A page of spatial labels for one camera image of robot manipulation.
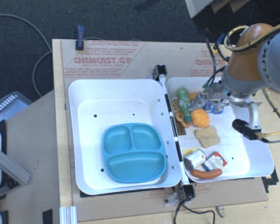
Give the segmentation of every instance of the green bottle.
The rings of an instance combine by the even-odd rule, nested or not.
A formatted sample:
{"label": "green bottle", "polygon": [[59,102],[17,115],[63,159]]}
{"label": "green bottle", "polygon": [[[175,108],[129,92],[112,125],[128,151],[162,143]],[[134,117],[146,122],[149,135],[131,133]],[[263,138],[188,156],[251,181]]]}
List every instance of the green bottle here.
{"label": "green bottle", "polygon": [[177,98],[178,98],[178,104],[179,108],[185,115],[184,121],[186,123],[189,123],[192,121],[192,117],[189,112],[189,106],[191,104],[191,101],[189,99],[189,92],[186,88],[180,88],[176,92]]}

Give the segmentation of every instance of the blue plate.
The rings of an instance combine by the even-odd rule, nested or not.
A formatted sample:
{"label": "blue plate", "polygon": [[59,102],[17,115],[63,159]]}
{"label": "blue plate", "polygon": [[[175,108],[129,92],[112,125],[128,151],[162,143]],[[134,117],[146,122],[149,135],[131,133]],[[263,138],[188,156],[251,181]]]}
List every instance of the blue plate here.
{"label": "blue plate", "polygon": [[125,183],[159,178],[167,168],[159,133],[150,125],[129,123],[108,128],[103,135],[103,156],[109,176]]}

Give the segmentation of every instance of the white can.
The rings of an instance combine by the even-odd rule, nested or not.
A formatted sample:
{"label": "white can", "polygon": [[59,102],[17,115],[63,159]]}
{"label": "white can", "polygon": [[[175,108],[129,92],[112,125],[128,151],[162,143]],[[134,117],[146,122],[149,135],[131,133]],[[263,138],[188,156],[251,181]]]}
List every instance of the white can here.
{"label": "white can", "polygon": [[183,159],[185,168],[189,171],[197,168],[199,165],[205,163],[205,153],[201,149],[197,149]]}

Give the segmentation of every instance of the white tray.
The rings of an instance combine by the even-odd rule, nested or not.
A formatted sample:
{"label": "white tray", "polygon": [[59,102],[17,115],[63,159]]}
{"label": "white tray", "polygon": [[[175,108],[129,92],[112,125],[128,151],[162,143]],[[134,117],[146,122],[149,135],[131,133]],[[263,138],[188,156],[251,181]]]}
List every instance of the white tray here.
{"label": "white tray", "polygon": [[[176,91],[182,87],[186,88],[189,93],[202,92],[202,85],[207,79],[208,77],[174,77],[169,79],[166,83],[169,99],[176,99]],[[221,151],[229,163],[223,167],[223,173],[220,176],[212,179],[196,178],[186,170],[186,174],[191,180],[212,182],[268,176],[273,172],[274,163],[268,145],[259,140],[249,140],[232,127],[232,122],[235,119],[249,122],[248,108],[230,105],[224,108],[222,114],[209,113],[208,115],[210,125],[216,128],[221,142],[218,145],[203,148],[194,134],[198,127],[191,124],[186,129],[186,135],[178,137],[181,151],[187,148],[199,148],[204,151],[207,157],[215,151]]]}
{"label": "white tray", "polygon": [[[98,195],[139,189],[173,187],[181,170],[162,86],[151,79],[77,80],[69,87],[76,180],[79,189]],[[160,134],[167,155],[165,173],[152,181],[120,183],[104,165],[102,138],[106,129],[145,123]]]}

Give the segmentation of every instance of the table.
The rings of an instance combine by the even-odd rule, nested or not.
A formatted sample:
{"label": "table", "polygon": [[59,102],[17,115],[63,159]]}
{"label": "table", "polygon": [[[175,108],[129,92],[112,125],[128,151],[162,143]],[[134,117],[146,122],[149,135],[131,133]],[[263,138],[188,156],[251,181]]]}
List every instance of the table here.
{"label": "table", "polygon": [[[56,132],[57,132],[57,151],[58,151],[58,173],[59,173],[59,195],[60,206],[73,206],[70,160],[67,134],[66,111],[64,108],[64,78],[62,46],[60,39],[53,40],[53,65],[54,65],[54,90],[55,90],[55,108],[56,108]],[[270,91],[270,95],[275,104],[280,109],[280,94]],[[270,133],[280,130],[280,121],[272,112],[271,107],[265,101],[264,96],[259,92],[254,101],[261,101],[263,104],[259,107],[259,120],[262,124],[263,132]],[[279,182],[275,186],[269,187],[268,201],[260,203],[246,203],[238,205],[225,206],[226,217],[220,218],[217,215],[216,223],[280,223],[280,143],[269,145],[272,157],[275,162]],[[139,215],[132,217],[121,217],[112,219],[113,223],[172,223],[172,211],[158,214]],[[181,210],[177,221],[185,223],[211,223],[211,214],[197,215]],[[103,224],[110,223],[110,219],[87,221],[83,223]]]}

